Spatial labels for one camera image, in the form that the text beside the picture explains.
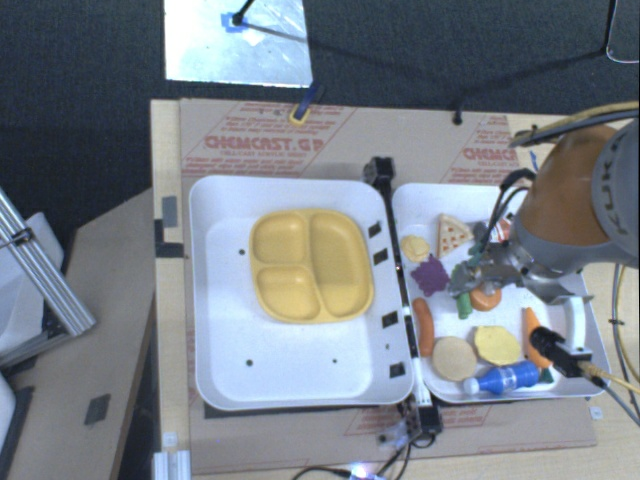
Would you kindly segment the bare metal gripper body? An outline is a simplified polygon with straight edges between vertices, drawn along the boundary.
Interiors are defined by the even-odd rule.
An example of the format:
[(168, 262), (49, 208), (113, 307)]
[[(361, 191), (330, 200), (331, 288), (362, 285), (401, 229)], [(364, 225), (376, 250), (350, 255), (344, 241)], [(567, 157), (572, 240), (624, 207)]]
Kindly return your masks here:
[(469, 266), (475, 268), (475, 286), (478, 278), (492, 280), (496, 288), (524, 286), (522, 269), (526, 267), (526, 251), (519, 243), (490, 243), (483, 250), (480, 244), (475, 244), (469, 255)]

